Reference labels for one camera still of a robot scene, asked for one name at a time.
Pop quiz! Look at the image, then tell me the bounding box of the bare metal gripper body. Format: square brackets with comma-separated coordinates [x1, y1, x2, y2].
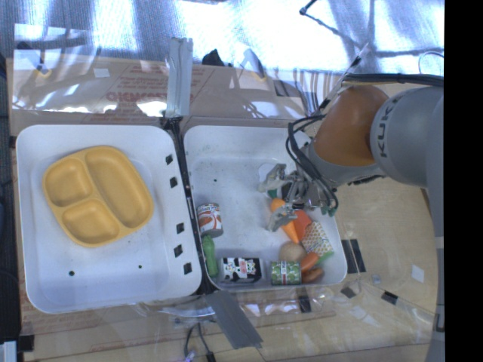
[285, 170, 334, 213]

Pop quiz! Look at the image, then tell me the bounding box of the orange carrot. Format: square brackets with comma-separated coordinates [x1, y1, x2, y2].
[269, 198, 301, 245]

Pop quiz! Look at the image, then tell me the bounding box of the green and white small packet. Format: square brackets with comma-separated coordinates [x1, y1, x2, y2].
[266, 186, 292, 200]

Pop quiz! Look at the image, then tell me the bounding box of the orange-red plastic bottle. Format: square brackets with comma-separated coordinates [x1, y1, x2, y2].
[293, 209, 314, 241]

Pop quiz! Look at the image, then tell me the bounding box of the beige bread roll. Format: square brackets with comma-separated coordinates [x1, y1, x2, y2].
[278, 241, 307, 263]

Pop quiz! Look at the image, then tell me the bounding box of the white plastic tray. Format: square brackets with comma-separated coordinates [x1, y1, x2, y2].
[15, 124, 203, 314]
[182, 124, 349, 293]

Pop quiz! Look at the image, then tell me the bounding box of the honeycomb-print packet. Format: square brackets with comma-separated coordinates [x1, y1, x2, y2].
[301, 221, 336, 266]

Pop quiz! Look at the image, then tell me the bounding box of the orange sausage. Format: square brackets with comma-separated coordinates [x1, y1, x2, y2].
[299, 251, 320, 273]

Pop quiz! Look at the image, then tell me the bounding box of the green and white can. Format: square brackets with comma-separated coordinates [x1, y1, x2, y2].
[269, 259, 303, 287]

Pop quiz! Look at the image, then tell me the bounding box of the brown doughnut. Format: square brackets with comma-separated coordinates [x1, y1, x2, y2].
[301, 266, 326, 284]

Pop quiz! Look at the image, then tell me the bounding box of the black and white cow-print carton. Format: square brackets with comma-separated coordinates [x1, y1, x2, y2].
[219, 256, 263, 284]

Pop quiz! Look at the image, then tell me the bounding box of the orange and white can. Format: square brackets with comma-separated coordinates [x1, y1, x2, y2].
[196, 202, 225, 238]

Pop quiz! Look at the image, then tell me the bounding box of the green plastic bottle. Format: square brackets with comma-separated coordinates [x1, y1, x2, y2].
[201, 235, 220, 278]

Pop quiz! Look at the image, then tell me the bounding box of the brown cardboard board, red print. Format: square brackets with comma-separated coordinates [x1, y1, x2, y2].
[6, 57, 382, 356]

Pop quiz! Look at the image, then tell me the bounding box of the yellow divided plate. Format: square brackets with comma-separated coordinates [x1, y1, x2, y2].
[42, 145, 155, 249]

